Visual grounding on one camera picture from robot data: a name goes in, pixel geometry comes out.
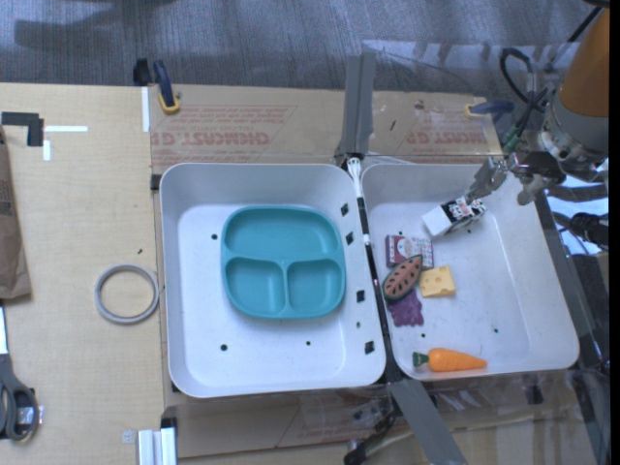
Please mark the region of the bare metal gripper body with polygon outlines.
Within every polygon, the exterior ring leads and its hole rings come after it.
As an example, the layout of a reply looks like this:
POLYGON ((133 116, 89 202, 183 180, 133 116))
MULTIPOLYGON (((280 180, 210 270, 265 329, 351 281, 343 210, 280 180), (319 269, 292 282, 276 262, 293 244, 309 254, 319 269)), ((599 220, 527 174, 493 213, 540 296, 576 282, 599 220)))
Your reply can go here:
POLYGON ((557 181, 571 176, 592 182, 605 160, 603 153, 561 131, 526 131, 509 156, 508 165, 515 173, 538 174, 557 181))

